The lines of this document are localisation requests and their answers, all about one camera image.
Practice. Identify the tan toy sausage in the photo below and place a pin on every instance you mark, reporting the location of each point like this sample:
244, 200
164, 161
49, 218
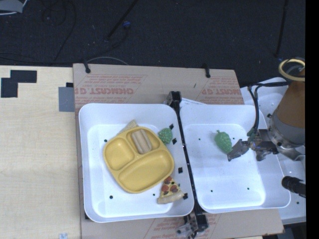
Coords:
141, 141

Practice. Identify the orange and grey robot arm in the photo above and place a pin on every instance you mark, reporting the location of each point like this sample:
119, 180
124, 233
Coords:
290, 108

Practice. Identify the beige toy bread slice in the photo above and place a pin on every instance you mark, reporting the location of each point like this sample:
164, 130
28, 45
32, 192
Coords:
130, 126

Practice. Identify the toy pizza slice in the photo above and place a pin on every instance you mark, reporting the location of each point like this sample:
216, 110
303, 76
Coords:
170, 192

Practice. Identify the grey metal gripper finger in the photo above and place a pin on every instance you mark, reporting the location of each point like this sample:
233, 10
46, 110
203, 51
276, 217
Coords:
261, 156
238, 150

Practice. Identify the green toy grapes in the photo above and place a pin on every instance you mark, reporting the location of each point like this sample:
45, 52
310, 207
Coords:
223, 141

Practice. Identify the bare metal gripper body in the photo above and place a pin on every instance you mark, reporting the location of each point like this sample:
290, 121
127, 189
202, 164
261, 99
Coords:
264, 141

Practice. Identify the brown cardboard board red print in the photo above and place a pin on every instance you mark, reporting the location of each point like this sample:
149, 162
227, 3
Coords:
154, 83

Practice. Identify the green toy broccoli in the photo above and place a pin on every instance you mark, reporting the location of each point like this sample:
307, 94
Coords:
165, 135

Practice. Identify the black cylinder on white bracket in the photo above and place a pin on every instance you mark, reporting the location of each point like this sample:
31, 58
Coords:
294, 184

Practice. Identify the yellow divided plate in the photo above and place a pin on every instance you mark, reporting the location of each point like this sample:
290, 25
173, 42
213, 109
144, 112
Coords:
144, 173

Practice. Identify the white plastic tray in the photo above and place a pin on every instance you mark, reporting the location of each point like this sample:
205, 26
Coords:
224, 178
99, 183

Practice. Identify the thin black rod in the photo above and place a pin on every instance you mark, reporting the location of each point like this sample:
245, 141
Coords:
185, 153

